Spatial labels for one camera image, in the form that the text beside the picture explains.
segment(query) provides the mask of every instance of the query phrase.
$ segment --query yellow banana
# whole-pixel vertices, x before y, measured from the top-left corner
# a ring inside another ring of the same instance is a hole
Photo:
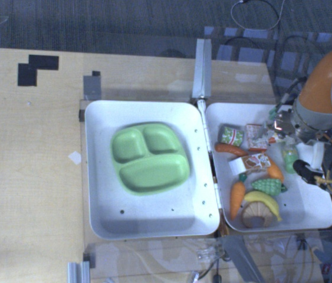
[[[251,192],[248,192],[244,196],[244,200],[248,201],[248,202],[253,202],[253,201],[260,201],[260,202],[262,202],[277,217],[278,221],[282,220],[281,217],[280,217],[280,209],[278,207],[278,203],[270,195],[265,194],[265,193],[260,192],[260,191],[251,191]]]

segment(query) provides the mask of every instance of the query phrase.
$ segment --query white tray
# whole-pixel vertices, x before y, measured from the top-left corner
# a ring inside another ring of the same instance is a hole
[[[85,113],[90,223],[104,239],[209,235],[219,212],[200,113],[186,103],[95,101]],[[138,196],[121,186],[111,161],[113,134],[127,126],[158,122],[179,137],[190,175],[179,187]]]
[[[272,105],[263,104],[230,104],[215,103],[206,110],[206,120],[209,127],[212,148],[218,141],[218,133],[221,125],[228,124],[244,130],[246,124],[262,124],[268,117]],[[273,144],[267,153],[281,166],[284,165],[280,144]],[[244,141],[241,146],[247,149]],[[300,159],[310,163],[312,161],[313,148],[304,144],[297,146]],[[234,221],[229,218],[230,190],[231,186],[238,181],[238,175],[234,176],[229,169],[228,162],[236,156],[229,153],[217,153],[213,150],[213,159],[216,169],[218,186],[221,194],[222,207],[227,223],[240,232],[271,232],[289,230],[323,229],[332,225],[332,200],[330,195],[317,186],[308,185],[297,174],[288,174],[284,167],[284,184],[288,191],[276,196],[280,206],[281,222],[274,221],[270,227],[261,229],[246,228],[241,217],[237,216]],[[250,174],[245,181],[245,186],[250,190],[251,182],[266,177],[266,173]]]

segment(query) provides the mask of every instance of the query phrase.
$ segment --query wooden table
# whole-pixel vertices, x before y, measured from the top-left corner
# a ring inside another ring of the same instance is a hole
[[[30,54],[59,56],[59,69],[38,70],[36,87],[19,87],[18,63]],[[83,76],[100,71],[105,99],[187,101],[194,67],[176,58],[0,49],[0,282],[66,282],[67,263],[82,260],[82,171],[69,155],[81,152]],[[212,85],[218,101],[274,103],[265,64],[213,61]]]

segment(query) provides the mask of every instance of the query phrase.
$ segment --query green bottle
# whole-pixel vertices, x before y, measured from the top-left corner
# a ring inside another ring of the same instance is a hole
[[[286,171],[294,174],[293,163],[298,159],[298,152],[294,144],[284,143],[282,146],[282,158],[284,158]]]

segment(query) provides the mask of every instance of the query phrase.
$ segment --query white cable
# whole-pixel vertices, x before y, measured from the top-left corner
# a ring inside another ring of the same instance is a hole
[[[234,8],[238,5],[238,4],[243,4],[244,1],[243,0],[239,0],[238,2],[236,2],[232,7],[231,7],[231,10],[230,10],[230,14],[231,14],[231,18],[234,20],[234,22],[241,28],[243,29],[246,29],[248,31],[270,31],[271,29],[275,28],[279,23],[280,23],[280,20],[281,20],[281,16],[282,16],[282,11],[284,10],[284,3],[285,3],[286,0],[282,0],[282,4],[281,4],[281,9],[280,9],[280,15],[278,17],[278,20],[277,22],[272,25],[271,27],[267,28],[267,29],[251,29],[251,28],[247,28],[243,25],[241,25],[235,18],[234,18],[234,15],[232,13],[232,11],[234,10]]]

